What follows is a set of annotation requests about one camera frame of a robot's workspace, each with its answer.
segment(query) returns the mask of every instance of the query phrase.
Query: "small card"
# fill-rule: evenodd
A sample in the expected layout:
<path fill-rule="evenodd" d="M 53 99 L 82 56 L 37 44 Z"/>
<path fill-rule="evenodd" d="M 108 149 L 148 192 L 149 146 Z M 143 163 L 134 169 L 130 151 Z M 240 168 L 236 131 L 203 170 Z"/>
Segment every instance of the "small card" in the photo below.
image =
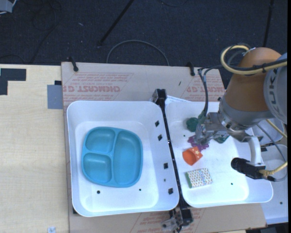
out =
<path fill-rule="evenodd" d="M 208 168 L 188 171 L 185 173 L 185 177 L 189 183 L 190 188 L 208 185 L 213 182 Z"/>

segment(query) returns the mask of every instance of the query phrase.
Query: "robotic arm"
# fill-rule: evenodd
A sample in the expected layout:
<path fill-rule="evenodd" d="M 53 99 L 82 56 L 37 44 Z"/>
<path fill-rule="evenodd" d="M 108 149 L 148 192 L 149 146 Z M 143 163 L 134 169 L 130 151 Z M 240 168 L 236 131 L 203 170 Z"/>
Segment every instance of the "robotic arm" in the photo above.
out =
<path fill-rule="evenodd" d="M 233 67 L 225 62 L 225 55 L 237 48 L 246 52 L 238 66 Z M 260 137 L 248 135 L 246 130 L 270 118 L 287 124 L 287 54 L 235 45 L 222 51 L 221 64 L 233 75 L 218 112 L 208 113 L 197 124 L 195 142 L 205 145 L 214 139 L 223 143 L 229 136 L 248 142 L 251 160 L 234 158 L 231 166 L 252 179 L 271 180 L 261 158 Z"/>

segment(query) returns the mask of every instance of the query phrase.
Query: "blue plate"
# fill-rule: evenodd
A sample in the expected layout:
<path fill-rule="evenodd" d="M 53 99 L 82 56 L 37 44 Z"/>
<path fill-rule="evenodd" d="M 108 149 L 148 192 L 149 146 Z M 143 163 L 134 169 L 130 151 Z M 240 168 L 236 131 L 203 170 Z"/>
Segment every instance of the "blue plate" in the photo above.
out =
<path fill-rule="evenodd" d="M 84 139 L 81 162 L 83 174 L 91 182 L 129 187 L 141 176 L 142 142 L 135 133 L 127 130 L 93 128 Z"/>

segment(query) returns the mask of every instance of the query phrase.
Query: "dark background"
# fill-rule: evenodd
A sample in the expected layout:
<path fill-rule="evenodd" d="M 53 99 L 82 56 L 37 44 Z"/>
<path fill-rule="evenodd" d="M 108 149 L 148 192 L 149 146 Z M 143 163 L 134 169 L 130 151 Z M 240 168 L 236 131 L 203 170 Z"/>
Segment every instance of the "dark background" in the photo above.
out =
<path fill-rule="evenodd" d="M 205 67 L 237 43 L 287 52 L 288 0 L 134 0 L 100 46 L 129 1 L 18 0 L 0 15 L 0 63 Z"/>

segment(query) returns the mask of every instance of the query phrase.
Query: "black post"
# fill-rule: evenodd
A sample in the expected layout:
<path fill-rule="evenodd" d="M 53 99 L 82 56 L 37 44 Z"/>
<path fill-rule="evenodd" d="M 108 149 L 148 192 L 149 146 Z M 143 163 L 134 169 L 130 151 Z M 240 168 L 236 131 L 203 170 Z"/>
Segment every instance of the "black post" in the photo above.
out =
<path fill-rule="evenodd" d="M 268 12 L 267 25 L 266 25 L 266 31 L 265 31 L 265 36 L 264 36 L 263 47 L 266 47 L 268 31 L 270 29 L 270 24 L 271 24 L 271 19 L 272 19 L 273 8 L 274 8 L 274 0 L 271 0 L 270 7 L 269 7 L 269 12 Z"/>
<path fill-rule="evenodd" d="M 104 42 L 104 40 L 108 37 L 108 35 L 111 33 L 111 31 L 113 30 L 113 28 L 117 25 L 117 23 L 120 21 L 120 19 L 122 18 L 122 16 L 125 14 L 125 12 L 129 9 L 129 7 L 131 6 L 131 4 L 134 2 L 135 0 L 130 0 L 128 2 L 128 4 L 126 5 L 126 7 L 124 8 L 124 10 L 121 12 L 121 14 L 118 16 L 118 18 L 114 21 L 114 23 L 112 24 L 112 26 L 109 28 L 109 30 L 105 33 L 105 35 L 102 37 L 101 40 L 98 41 L 98 45 L 101 46 L 102 43 Z"/>

